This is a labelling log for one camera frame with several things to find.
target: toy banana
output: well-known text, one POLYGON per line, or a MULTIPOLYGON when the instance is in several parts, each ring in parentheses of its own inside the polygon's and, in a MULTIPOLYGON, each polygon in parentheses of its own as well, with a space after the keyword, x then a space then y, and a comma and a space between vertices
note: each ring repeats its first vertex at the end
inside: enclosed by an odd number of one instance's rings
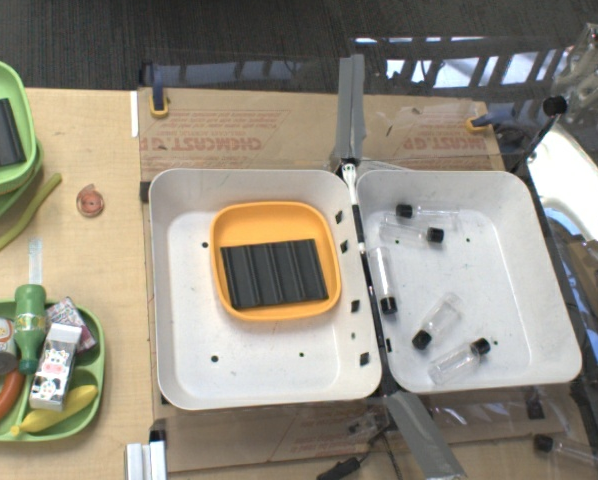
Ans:
POLYGON ((34 433, 52 427, 87 407, 95 399, 98 392, 99 390, 95 385, 73 388, 66 395, 66 403, 63 411, 35 409, 28 413, 21 424, 11 427, 10 433, 13 436, 17 436, 21 432, 34 433))

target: black test tube cap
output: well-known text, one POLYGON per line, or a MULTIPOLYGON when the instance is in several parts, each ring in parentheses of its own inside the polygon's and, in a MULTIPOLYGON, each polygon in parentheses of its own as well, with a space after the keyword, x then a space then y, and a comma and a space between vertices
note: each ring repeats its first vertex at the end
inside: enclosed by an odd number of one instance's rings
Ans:
POLYGON ((412 344, 418 350, 424 350, 431 341, 432 336, 423 330, 419 331, 417 334, 415 334, 415 337, 412 338, 412 344))
POLYGON ((538 450, 540 452, 550 453, 554 444, 554 439, 545 434, 537 434, 534 437, 535 450, 538 450))
POLYGON ((443 237, 444 237, 443 229, 428 228, 428 232, 426 233, 426 240, 428 240, 428 242, 440 244, 441 242, 443 242, 443 237))
POLYGON ((542 107, 547 116, 554 117, 568 111, 568 102, 563 96, 552 96, 543 101, 542 107))
POLYGON ((412 208, 412 205, 398 204, 397 208, 395 210, 395 213, 397 214, 397 217, 404 217, 406 219, 412 219, 414 210, 412 208))
POLYGON ((483 356, 490 352, 490 343, 486 338, 479 338, 477 341, 470 344, 470 346, 477 352, 480 356, 483 356))
POLYGON ((397 301, 394 297, 384 297, 379 303, 381 304, 381 311, 384 315, 391 315, 397 312, 397 301))

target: green bowl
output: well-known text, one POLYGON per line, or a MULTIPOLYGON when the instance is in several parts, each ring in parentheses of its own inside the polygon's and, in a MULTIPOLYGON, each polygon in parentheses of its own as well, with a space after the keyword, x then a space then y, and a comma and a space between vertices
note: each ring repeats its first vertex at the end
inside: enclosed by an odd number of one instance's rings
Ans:
POLYGON ((14 192, 9 192, 0 196, 0 218, 23 195, 23 193, 32 184, 33 180, 35 179, 35 176, 37 176, 37 173, 41 170, 41 164, 43 163, 43 149, 41 148, 40 142, 37 142, 36 156, 37 161, 34 164, 33 171, 31 172, 31 175, 28 178, 28 180, 14 192))
MULTIPOLYGON (((50 307, 55 303, 56 302, 49 301, 47 302, 46 307, 50 307)), ((16 304, 14 299, 0 300, 0 317, 14 320, 15 309, 16 304)), ((87 352, 77 355, 75 368, 70 380, 70 388, 72 389, 78 386, 94 384, 98 388, 97 396, 90 402, 88 407, 56 425, 42 430, 41 432, 35 432, 34 434, 22 432, 15 437, 10 433, 10 428, 13 425, 19 425, 30 411, 28 406, 28 394, 30 393, 30 385, 32 384, 33 376, 28 375, 21 395, 19 395, 19 400, 10 412, 0 421, 0 441, 41 442, 63 439, 82 430, 92 421, 95 414, 97 414, 103 391, 105 363, 104 334, 99 320, 97 320, 90 311, 81 306, 77 306, 77 309, 79 309, 79 313, 88 326, 88 329, 90 329, 90 332, 97 340, 97 345, 87 352)), ((0 376, 0 391, 3 385, 3 379, 4 376, 0 376)))
POLYGON ((7 98, 12 107, 25 162, 0 167, 0 195, 14 192, 31 178, 37 163, 37 149, 28 96, 17 72, 0 61, 0 99, 7 98))

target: small box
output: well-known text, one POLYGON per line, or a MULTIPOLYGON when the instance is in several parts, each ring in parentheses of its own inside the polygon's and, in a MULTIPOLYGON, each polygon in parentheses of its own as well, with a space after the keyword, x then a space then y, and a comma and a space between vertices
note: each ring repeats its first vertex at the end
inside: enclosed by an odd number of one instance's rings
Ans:
POLYGON ((80 337, 80 327, 51 325, 30 388, 31 408, 63 410, 80 337))
POLYGON ((88 329, 88 326, 81 318, 81 314, 75 306, 74 302, 70 297, 64 297, 54 306, 46 309, 47 329, 50 330, 50 325, 53 323, 72 325, 75 327, 81 327, 81 339, 77 345, 77 354, 87 352, 97 344, 97 340, 88 329))

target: gray carpet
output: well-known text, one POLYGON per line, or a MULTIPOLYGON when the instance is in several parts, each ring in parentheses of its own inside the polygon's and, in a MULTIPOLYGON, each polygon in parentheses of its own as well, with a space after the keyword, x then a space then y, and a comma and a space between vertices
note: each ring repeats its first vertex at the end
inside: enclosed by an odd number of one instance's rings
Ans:
POLYGON ((28 86, 131 89, 155 48, 338 57, 359 36, 572 41, 586 22, 598 0, 0 0, 0 60, 28 86))

